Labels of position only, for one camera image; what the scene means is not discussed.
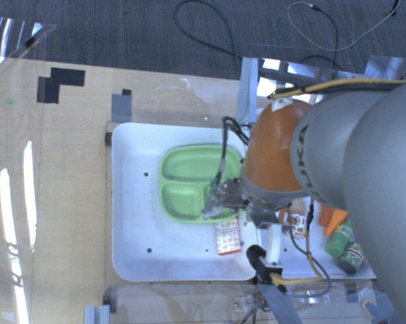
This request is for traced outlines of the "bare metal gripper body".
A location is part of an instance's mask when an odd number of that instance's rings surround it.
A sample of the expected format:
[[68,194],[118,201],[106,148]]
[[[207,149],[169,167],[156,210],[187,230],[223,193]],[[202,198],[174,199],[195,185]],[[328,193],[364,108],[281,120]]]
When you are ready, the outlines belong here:
[[250,203],[250,196],[239,178],[227,178],[217,189],[219,205],[229,212],[237,213]]

